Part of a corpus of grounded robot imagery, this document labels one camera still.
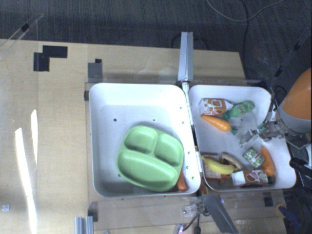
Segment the black cable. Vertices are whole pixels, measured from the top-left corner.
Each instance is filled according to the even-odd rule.
[[[278,67],[277,71],[275,72],[275,75],[273,76],[273,79],[277,79],[281,73],[286,69],[286,67],[289,65],[289,63],[291,62],[291,60],[293,59],[293,57],[295,56],[295,54],[297,53],[297,51],[300,49],[300,47],[304,44],[304,42],[306,41],[306,39],[308,37],[310,37],[311,35],[311,31],[309,28],[306,28],[303,33],[300,35],[298,41],[296,42],[296,44],[294,45],[294,47],[292,48],[292,50],[290,50],[290,52],[288,53],[288,55],[284,58],[283,62],[280,64],[280,66]]]
[[[281,86],[281,85],[276,85],[272,88],[273,92],[275,93],[275,102],[276,102],[276,107],[279,106],[280,103],[282,103],[283,99],[286,97],[287,95],[287,91],[286,89]]]
[[[243,4],[243,6],[244,6],[245,13],[246,13],[246,18],[248,18],[248,17],[249,17],[249,14],[248,14],[247,6],[246,6],[246,4],[244,3],[243,0],[240,0],[240,2],[241,2],[241,3]],[[244,68],[245,70],[248,69],[248,68],[246,67],[246,64],[245,64],[245,49],[246,49],[246,38],[247,38],[248,29],[249,29],[249,20],[246,21],[246,27],[245,27],[244,38],[243,38],[243,50],[242,50],[242,64],[243,64],[243,68]]]
[[[186,231],[186,230],[194,223],[194,221],[195,221],[197,218],[199,218],[199,215],[202,214],[202,213],[204,213],[205,211],[206,211],[206,210],[203,210],[203,211],[197,213],[197,214],[193,217],[193,219],[190,221],[190,223],[189,223],[187,226],[185,226],[185,227],[183,228],[183,231]]]
[[[176,41],[176,39],[178,39],[179,37],[181,37],[181,33],[179,34],[176,34],[172,39],[171,39],[171,42],[170,42],[170,48],[174,48],[174,42]]]
[[[253,19],[255,16],[257,16],[257,15],[258,15],[260,12],[262,12],[263,10],[265,10],[265,9],[267,9],[267,8],[269,8],[269,7],[272,7],[272,6],[274,6],[274,5],[277,5],[277,4],[279,4],[279,3],[281,3],[281,2],[283,2],[283,1],[285,1],[285,0],[280,0],[280,1],[275,2],[275,3],[273,3],[273,4],[267,5],[267,6],[263,7],[263,8],[261,8],[259,11],[257,11],[257,12],[256,12],[253,16],[251,16],[251,17],[248,17],[247,6],[246,6],[245,3],[243,2],[243,0],[240,0],[240,1],[243,3],[243,6],[244,6],[245,11],[246,11],[246,15],[247,15],[247,18],[246,18],[246,19],[243,19],[243,20],[233,19],[233,18],[230,18],[230,17],[228,17],[228,16],[222,14],[220,11],[218,11],[216,8],[214,8],[214,7],[210,4],[209,0],[206,0],[206,1],[207,1],[208,5],[209,5],[214,11],[216,11],[218,14],[220,14],[221,16],[223,16],[223,17],[225,17],[225,18],[227,18],[227,19],[229,19],[229,20],[231,20],[231,21],[235,21],[235,22],[244,22],[244,21],[246,21],[247,24],[246,24],[246,30],[245,30],[245,36],[244,36],[244,39],[246,39],[246,35],[247,35],[247,31],[248,31],[248,26],[249,26],[249,25],[248,25],[248,21],[251,20],[251,19]]]
[[[303,231],[304,231],[304,228],[305,228],[305,215],[304,215],[303,207],[302,207],[300,201],[303,203],[304,206],[306,206],[306,208],[310,212],[311,216],[312,216],[312,211],[311,211],[308,203],[301,200],[301,196],[297,196],[297,195],[293,195],[293,194],[288,194],[288,195],[292,196],[296,200],[297,204],[299,205],[300,212],[301,212],[301,218],[302,218],[301,233],[303,234]]]
[[[204,49],[205,49],[205,50],[208,50],[208,46],[207,46],[207,44],[202,40],[202,38],[194,37],[194,41],[196,41],[196,40],[200,41],[200,42],[202,43],[202,45],[204,45]]]
[[[194,234],[200,234],[201,233],[201,229],[199,227],[199,218],[200,218],[200,215],[198,215],[198,218],[197,218],[197,226],[194,228]]]

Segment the green plate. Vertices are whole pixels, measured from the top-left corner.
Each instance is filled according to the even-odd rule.
[[[131,128],[117,155],[117,170],[125,180],[154,192],[172,189],[184,159],[181,142],[147,126]]]

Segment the metal bracket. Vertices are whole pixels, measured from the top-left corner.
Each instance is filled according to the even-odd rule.
[[[201,166],[201,158],[200,158],[199,151],[196,151],[196,158],[197,158],[197,165],[198,165],[199,173],[202,173],[203,169],[202,169],[202,166]]]
[[[93,217],[75,218],[75,234],[93,234]]]
[[[191,126],[193,126],[194,123],[193,123],[193,116],[192,116],[192,110],[191,110],[191,104],[190,104],[190,98],[189,98],[190,87],[189,87],[189,84],[187,82],[182,83],[182,90],[185,94],[186,105],[187,105],[187,110],[189,112],[190,123],[191,123]]]
[[[193,33],[182,32],[177,81],[184,82],[193,80],[193,44]]]
[[[97,209],[88,209],[88,216],[93,217],[93,222],[98,221],[98,210]]]
[[[211,217],[222,233],[238,234],[238,230],[233,224],[226,209],[221,203],[220,197],[217,195],[202,196],[204,206],[209,211]]]
[[[103,82],[102,60],[96,59],[93,63],[88,63],[88,82]]]

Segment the wooden table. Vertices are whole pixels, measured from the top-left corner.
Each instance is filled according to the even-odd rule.
[[[43,45],[67,46],[68,57],[50,58],[49,72],[33,72],[33,53],[42,52]],[[14,131],[19,127],[23,128],[36,202],[37,233],[74,233],[75,217],[86,217],[88,188],[92,181],[88,179],[83,95],[88,81],[87,66],[95,59],[102,59],[104,77],[135,82],[141,75],[156,79],[163,79],[168,74],[174,77],[179,50],[25,40],[14,45],[0,60],[0,202],[1,205],[10,204],[10,211],[1,212],[1,233],[31,233],[27,200],[15,155]],[[238,53],[194,51],[194,71],[196,79],[217,83],[235,83],[245,78]],[[38,110],[38,165],[29,151],[32,150],[32,137],[28,116],[34,109]],[[284,202],[281,192],[273,193],[272,197],[276,199],[275,204]],[[283,220],[273,207],[264,207],[262,199],[249,205],[243,201],[231,199],[228,205],[228,212],[241,233],[269,233],[272,226],[279,233],[286,233]],[[201,221],[202,233],[219,233],[211,217]],[[113,229],[110,233],[172,234],[174,227],[172,222],[161,226]]]

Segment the carrot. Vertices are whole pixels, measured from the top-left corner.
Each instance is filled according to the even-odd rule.
[[[187,190],[187,186],[186,186],[186,183],[185,183],[185,180],[184,180],[184,175],[183,175],[183,170],[181,169],[181,172],[180,172],[180,176],[179,178],[177,179],[177,188],[179,189],[180,192],[185,192]]]
[[[261,148],[261,154],[265,158],[265,161],[261,165],[261,168],[265,170],[267,176],[274,176],[275,166],[269,151],[264,146],[262,146]]]
[[[224,132],[230,131],[232,129],[229,122],[227,122],[224,119],[218,118],[216,116],[207,116],[207,115],[202,115],[201,117],[205,121],[209,122],[210,124],[212,124],[213,126],[215,126],[216,128],[218,128]]]

